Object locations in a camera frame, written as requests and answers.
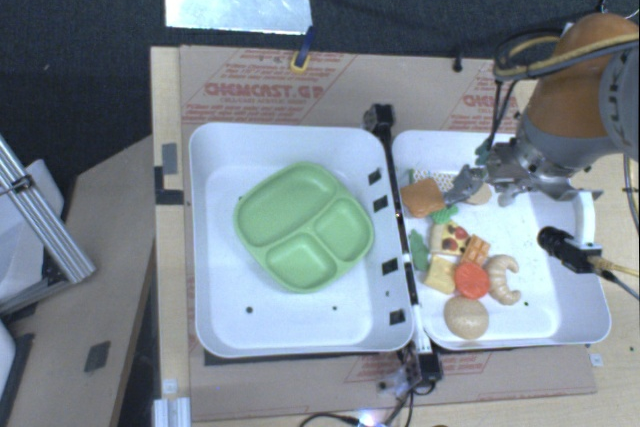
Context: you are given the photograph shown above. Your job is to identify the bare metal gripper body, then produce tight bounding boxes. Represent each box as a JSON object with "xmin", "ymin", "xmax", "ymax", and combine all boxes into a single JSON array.
[{"xmin": 485, "ymin": 142, "xmax": 581, "ymax": 199}]

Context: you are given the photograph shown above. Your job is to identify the white packet with orange dots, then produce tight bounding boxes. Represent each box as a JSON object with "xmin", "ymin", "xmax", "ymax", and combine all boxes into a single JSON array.
[{"xmin": 409, "ymin": 168, "xmax": 459, "ymax": 191}]

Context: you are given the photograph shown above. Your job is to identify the beige round biscuit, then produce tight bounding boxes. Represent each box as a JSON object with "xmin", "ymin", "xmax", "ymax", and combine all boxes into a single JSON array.
[{"xmin": 467, "ymin": 182, "xmax": 494, "ymax": 207}]

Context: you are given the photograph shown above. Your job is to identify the small green toy vegetable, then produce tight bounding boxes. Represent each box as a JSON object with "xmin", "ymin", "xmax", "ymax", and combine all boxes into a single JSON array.
[{"xmin": 430, "ymin": 206, "xmax": 461, "ymax": 224}]

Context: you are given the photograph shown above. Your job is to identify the brown toast slice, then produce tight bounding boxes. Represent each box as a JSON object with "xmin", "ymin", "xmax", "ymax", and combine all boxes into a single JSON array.
[{"xmin": 399, "ymin": 177, "xmax": 447, "ymax": 220}]

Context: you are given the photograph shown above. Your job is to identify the yellow pizza slice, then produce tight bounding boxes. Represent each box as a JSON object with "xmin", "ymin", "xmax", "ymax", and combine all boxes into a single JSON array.
[{"xmin": 429, "ymin": 220, "xmax": 472, "ymax": 257}]

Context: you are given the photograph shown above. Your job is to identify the orange waffle biscuit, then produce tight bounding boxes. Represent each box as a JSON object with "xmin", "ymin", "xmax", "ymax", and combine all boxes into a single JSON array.
[{"xmin": 459, "ymin": 234, "xmax": 493, "ymax": 266}]

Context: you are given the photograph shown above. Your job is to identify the thin black and white rod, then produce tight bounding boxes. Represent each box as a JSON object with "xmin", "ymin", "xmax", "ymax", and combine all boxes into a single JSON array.
[{"xmin": 372, "ymin": 124, "xmax": 432, "ymax": 357}]

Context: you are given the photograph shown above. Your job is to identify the green lettuce leaf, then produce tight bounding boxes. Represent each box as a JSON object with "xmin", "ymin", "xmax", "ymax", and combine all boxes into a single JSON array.
[{"xmin": 408, "ymin": 229, "xmax": 432, "ymax": 273}]

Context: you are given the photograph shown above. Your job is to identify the beige croissant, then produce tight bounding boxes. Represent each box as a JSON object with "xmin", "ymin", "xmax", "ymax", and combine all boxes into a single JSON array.
[{"xmin": 481, "ymin": 254, "xmax": 522, "ymax": 307}]

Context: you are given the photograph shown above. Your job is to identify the orange round slice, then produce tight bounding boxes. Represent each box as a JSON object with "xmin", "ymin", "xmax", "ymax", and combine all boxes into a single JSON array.
[{"xmin": 453, "ymin": 261, "xmax": 492, "ymax": 301}]

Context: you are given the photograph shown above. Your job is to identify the yellow cheese wedge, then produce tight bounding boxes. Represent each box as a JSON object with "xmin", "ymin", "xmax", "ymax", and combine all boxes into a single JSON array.
[{"xmin": 423, "ymin": 253, "xmax": 459, "ymax": 296}]

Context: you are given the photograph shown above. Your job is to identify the white plastic tray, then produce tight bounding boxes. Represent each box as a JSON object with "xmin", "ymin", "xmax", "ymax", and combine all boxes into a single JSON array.
[
  {"xmin": 391, "ymin": 129, "xmax": 613, "ymax": 351},
  {"xmin": 188, "ymin": 121, "xmax": 417, "ymax": 360}
]

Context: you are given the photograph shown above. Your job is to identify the beige round bun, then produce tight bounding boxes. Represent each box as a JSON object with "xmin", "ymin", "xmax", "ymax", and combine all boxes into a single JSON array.
[{"xmin": 443, "ymin": 295, "xmax": 491, "ymax": 342}]

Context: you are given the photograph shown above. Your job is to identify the green divided plate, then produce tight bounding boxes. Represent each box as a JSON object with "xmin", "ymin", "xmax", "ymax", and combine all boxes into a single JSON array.
[{"xmin": 232, "ymin": 161, "xmax": 377, "ymax": 295}]

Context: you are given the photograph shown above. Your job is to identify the brown cardboard board red print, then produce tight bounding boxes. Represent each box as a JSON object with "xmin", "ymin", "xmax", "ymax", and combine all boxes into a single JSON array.
[{"xmin": 177, "ymin": 45, "xmax": 599, "ymax": 422}]

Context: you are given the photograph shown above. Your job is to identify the black cylinder on white bracket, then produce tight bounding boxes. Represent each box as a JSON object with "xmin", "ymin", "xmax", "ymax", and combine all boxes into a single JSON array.
[{"xmin": 537, "ymin": 189, "xmax": 609, "ymax": 274}]

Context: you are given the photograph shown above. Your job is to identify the black block with thin wires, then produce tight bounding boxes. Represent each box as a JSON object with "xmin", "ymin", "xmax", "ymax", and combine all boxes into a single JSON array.
[
  {"xmin": 362, "ymin": 103, "xmax": 397, "ymax": 134},
  {"xmin": 398, "ymin": 348, "xmax": 445, "ymax": 394}
]

